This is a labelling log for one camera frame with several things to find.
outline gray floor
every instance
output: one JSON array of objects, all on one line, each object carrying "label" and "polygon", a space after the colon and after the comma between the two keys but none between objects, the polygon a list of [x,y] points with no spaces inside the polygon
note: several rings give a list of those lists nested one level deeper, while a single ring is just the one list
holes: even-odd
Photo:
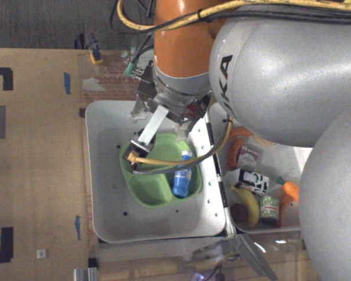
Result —
[{"label": "gray floor", "polygon": [[[149,0],[142,0],[146,5]],[[0,47],[72,49],[79,33],[94,32],[102,49],[127,49],[135,38],[109,28],[114,0],[0,0]],[[125,5],[129,17],[145,23],[135,0]],[[115,19],[118,30],[127,30]]]}]

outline blue bottle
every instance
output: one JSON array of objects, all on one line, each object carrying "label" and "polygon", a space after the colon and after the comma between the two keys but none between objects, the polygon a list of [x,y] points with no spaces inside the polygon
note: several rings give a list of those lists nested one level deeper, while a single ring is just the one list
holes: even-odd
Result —
[{"label": "blue bottle", "polygon": [[[182,160],[191,159],[191,151],[182,151]],[[191,168],[176,171],[174,175],[173,194],[178,198],[188,196],[188,186],[191,181]]]}]

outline green plate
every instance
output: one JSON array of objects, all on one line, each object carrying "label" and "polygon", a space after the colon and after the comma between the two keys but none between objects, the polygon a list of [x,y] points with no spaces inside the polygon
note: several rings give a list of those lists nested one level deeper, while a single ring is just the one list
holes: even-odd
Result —
[{"label": "green plate", "polygon": [[[198,194],[202,187],[202,178],[199,166],[192,167],[192,177],[188,188],[189,195],[179,199],[171,191],[174,183],[174,173],[137,175],[130,172],[130,163],[122,159],[122,155],[129,147],[127,143],[121,150],[121,170],[125,181],[134,199],[145,207],[164,207],[177,204]],[[152,151],[148,154],[149,159],[158,160],[182,160],[182,151],[191,150],[185,141],[177,142],[174,133],[160,133],[156,135],[156,142]],[[142,164],[140,170],[166,169],[171,166],[158,166]]]}]

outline green can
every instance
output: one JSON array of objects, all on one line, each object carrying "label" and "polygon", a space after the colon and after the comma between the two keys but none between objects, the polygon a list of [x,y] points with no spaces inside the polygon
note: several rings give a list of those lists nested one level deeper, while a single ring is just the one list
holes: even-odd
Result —
[{"label": "green can", "polygon": [[280,199],[273,196],[263,196],[260,199],[260,222],[265,224],[278,223]]}]

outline banana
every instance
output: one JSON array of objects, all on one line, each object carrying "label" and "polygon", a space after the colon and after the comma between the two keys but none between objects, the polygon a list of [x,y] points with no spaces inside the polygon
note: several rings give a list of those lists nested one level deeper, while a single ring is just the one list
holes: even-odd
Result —
[{"label": "banana", "polygon": [[231,185],[230,189],[239,196],[242,203],[247,207],[249,227],[255,227],[260,218],[259,202],[257,202],[253,193],[251,193],[251,191],[248,189],[237,189],[234,185]]}]

